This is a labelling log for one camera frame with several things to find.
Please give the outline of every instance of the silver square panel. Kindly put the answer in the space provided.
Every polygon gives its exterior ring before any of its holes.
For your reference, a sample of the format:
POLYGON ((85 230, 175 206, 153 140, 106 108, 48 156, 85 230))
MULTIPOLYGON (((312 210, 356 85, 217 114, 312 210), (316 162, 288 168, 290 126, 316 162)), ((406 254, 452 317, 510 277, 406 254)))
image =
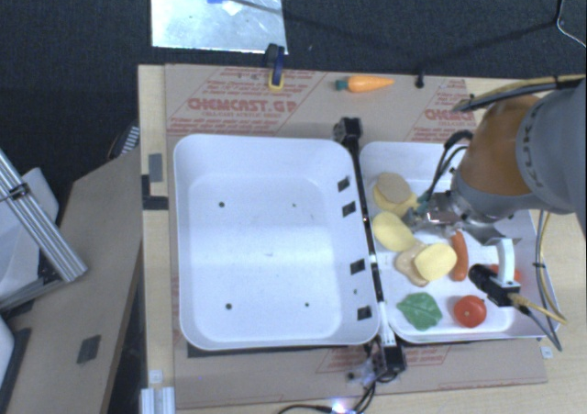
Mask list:
POLYGON ((151 0, 151 24, 155 47, 287 51, 282 0, 151 0))

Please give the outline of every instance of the red tomato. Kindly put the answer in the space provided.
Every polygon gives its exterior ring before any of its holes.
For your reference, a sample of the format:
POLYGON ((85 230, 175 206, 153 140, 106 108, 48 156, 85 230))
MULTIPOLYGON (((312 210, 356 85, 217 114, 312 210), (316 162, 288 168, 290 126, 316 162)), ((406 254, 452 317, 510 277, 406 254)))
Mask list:
MULTIPOLYGON (((489 266, 489 268, 491 270, 493 270, 496 274, 499 272, 499 265, 497 265, 496 263, 493 263, 489 266)), ((518 271, 517 269, 514 270, 514 280, 516 280, 516 282, 520 281, 520 271, 518 271)))
POLYGON ((475 295, 461 298, 453 308, 455 319, 465 328, 476 328, 487 318, 485 302, 475 295))

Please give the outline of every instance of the white tray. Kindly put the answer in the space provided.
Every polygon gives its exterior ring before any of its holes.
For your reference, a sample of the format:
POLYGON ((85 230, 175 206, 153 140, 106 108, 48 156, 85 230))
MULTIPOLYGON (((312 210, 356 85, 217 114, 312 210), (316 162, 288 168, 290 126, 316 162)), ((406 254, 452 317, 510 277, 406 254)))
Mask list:
MULTIPOLYGON (((420 195, 430 186, 442 150, 442 145, 430 143, 373 142, 366 145, 360 154, 360 164, 370 216, 374 217, 380 212, 372 195, 372 189, 380 173, 400 174, 410 184, 412 190, 420 195)), ((461 156, 458 155, 454 159, 455 166, 459 164, 460 158, 461 156)), ((449 189, 449 176, 450 174, 446 174, 438 182, 437 192, 449 189)), ((521 294, 539 303, 533 266, 536 232, 529 213, 527 211, 516 213, 514 218, 499 222, 497 228, 507 237, 522 239, 515 246, 515 267, 522 275, 521 294)), ((498 262, 495 247, 483 247, 467 233, 463 234, 469 250, 470 265, 498 262)), ((439 235, 425 231, 417 232, 416 237, 426 243, 447 242, 439 235)), ((405 275, 395 270, 393 260, 396 253, 387 251, 377 240, 375 240, 375 246, 387 303, 388 320, 393 331, 406 341, 429 343, 544 337, 534 321, 513 308, 497 307, 487 300, 487 296, 478 290, 469 278, 463 282, 454 282, 449 276, 445 276, 424 288, 415 286, 405 275), (437 326, 426 331, 416 330, 396 307, 407 295, 421 291, 428 292, 437 301, 443 314, 437 326), (465 295, 475 295, 486 300, 487 319, 474 329, 463 328, 452 317, 452 307, 460 297, 465 295)))
POLYGON ((379 313, 342 146, 192 135, 177 144, 174 170, 188 342, 225 350, 372 339, 379 313))

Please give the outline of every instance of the dark floor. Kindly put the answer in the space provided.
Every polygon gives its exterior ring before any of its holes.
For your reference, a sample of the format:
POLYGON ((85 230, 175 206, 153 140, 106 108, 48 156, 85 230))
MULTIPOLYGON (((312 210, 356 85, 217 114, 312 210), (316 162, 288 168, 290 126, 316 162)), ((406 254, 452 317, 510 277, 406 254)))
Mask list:
MULTIPOLYGON (((582 40, 585 1, 566 0, 563 12, 582 40)), ((290 68, 585 73, 585 49, 552 25, 557 0, 282 2, 290 68)), ((0 0, 0 15, 0 148, 22 173, 41 166, 58 198, 137 117, 139 64, 260 64, 258 55, 152 48, 150 0, 0 0)), ((129 338, 123 366, 135 363, 129 338)))

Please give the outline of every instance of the table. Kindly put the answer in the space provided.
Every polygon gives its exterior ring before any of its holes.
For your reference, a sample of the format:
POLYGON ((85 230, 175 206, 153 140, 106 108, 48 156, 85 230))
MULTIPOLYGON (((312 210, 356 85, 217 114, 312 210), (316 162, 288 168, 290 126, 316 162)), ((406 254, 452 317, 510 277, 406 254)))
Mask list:
MULTIPOLYGON (((139 67, 141 126, 141 174, 149 176, 152 154, 167 162, 166 76, 162 66, 139 67)), ((466 79, 470 92, 482 93, 507 80, 466 79)), ((416 89, 412 95, 420 95, 416 89)), ((168 195, 166 168, 149 183, 150 196, 168 195)), ((166 214, 153 205, 143 212, 144 279, 149 386, 174 386, 172 340, 172 289, 169 251, 170 229, 166 214)), ((560 306, 570 321, 559 330, 565 351, 546 360, 548 383, 517 387, 491 387, 432 393, 379 396, 369 413, 383 412, 551 412, 581 410, 587 401, 582 389, 587 375, 585 340, 585 240, 573 216, 554 217, 545 238, 545 254, 560 306)), ((274 413, 291 403, 256 404, 236 407, 180 409, 182 414, 274 413)))

